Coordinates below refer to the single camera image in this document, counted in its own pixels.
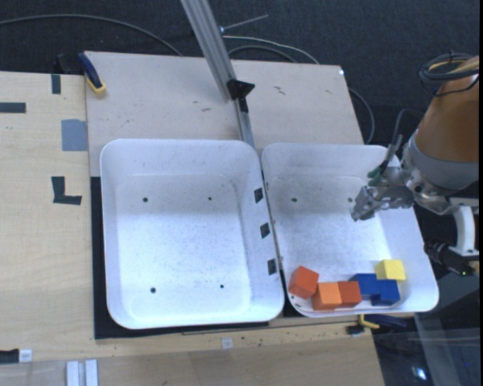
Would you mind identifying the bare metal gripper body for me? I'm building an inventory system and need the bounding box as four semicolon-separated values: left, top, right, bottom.
368;160;455;216

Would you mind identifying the white plastic tray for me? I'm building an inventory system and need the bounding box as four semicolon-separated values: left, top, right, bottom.
260;142;441;319
99;138;287;331

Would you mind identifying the yellow cube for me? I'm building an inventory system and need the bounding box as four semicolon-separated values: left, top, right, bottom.
374;258;407;283

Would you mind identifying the blue cube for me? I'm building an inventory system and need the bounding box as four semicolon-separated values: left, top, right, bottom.
349;273;382;298
370;279;402;307

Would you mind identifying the dark orange cube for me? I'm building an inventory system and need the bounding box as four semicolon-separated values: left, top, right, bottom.
287;265;320;301

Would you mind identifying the light orange cube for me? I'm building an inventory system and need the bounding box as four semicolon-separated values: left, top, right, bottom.
311;281;344;312

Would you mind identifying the black cylinder on white bracket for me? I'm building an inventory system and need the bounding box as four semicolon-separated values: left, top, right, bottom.
423;204;481;277

